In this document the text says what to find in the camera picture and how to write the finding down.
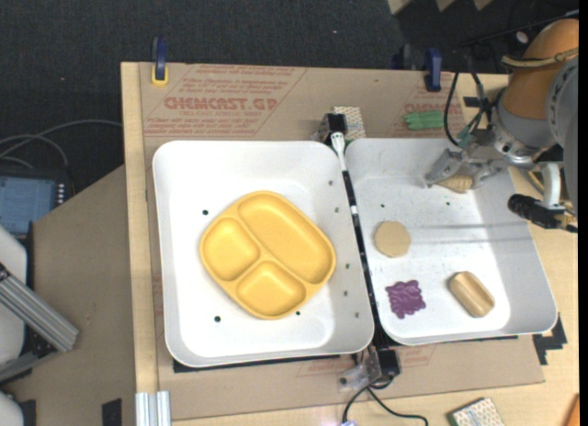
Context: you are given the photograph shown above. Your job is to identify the black block with thin wires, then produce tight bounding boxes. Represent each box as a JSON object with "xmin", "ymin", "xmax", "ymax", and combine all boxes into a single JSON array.
[
  {"xmin": 375, "ymin": 348, "xmax": 402, "ymax": 378},
  {"xmin": 320, "ymin": 112, "xmax": 348, "ymax": 143}
]

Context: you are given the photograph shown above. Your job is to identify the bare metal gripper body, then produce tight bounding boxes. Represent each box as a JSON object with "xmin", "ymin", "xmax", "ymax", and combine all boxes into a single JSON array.
[{"xmin": 458, "ymin": 135, "xmax": 539, "ymax": 180}]

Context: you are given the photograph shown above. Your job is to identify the white patterned square pad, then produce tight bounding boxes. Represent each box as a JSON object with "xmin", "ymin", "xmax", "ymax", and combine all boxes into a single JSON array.
[
  {"xmin": 332, "ymin": 106, "xmax": 368, "ymax": 140},
  {"xmin": 447, "ymin": 397, "xmax": 507, "ymax": 426}
]

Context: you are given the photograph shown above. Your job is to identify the yellow divided plate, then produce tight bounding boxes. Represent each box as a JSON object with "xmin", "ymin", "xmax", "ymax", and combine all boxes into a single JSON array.
[{"xmin": 198, "ymin": 189, "xmax": 338, "ymax": 321}]

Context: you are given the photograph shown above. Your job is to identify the purple grapes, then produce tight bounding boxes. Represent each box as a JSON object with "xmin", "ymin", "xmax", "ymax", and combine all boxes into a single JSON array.
[{"xmin": 384, "ymin": 279, "xmax": 427, "ymax": 320}]

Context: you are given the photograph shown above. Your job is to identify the brown cardboard board red print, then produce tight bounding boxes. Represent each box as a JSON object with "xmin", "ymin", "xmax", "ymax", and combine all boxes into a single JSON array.
[{"xmin": 137, "ymin": 62, "xmax": 547, "ymax": 421}]

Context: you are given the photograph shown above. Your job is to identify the tan round biscuit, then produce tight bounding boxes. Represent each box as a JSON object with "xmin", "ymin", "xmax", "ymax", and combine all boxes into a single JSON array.
[{"xmin": 372, "ymin": 219, "xmax": 413, "ymax": 259}]

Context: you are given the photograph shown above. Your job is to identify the thin black and white rod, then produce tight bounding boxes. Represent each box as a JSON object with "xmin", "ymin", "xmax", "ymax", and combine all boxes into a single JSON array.
[{"xmin": 330, "ymin": 131, "xmax": 385, "ymax": 353}]

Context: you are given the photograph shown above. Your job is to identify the tan bread bun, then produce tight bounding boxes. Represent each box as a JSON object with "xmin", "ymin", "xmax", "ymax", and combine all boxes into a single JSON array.
[{"xmin": 447, "ymin": 270, "xmax": 496, "ymax": 320}]

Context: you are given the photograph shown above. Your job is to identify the white plastic tray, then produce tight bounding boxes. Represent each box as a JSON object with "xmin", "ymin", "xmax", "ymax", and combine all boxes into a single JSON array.
[
  {"xmin": 151, "ymin": 139, "xmax": 376, "ymax": 369},
  {"xmin": 343, "ymin": 136, "xmax": 560, "ymax": 347}
]

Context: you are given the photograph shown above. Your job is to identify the black cylinder on white bracket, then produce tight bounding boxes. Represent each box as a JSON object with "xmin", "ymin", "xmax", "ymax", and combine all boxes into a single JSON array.
[{"xmin": 506, "ymin": 162, "xmax": 576, "ymax": 232}]

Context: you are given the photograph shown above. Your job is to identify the tan ridged bread piece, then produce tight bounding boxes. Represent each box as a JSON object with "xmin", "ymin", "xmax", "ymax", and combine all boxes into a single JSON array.
[{"xmin": 435, "ymin": 174, "xmax": 475, "ymax": 195}]

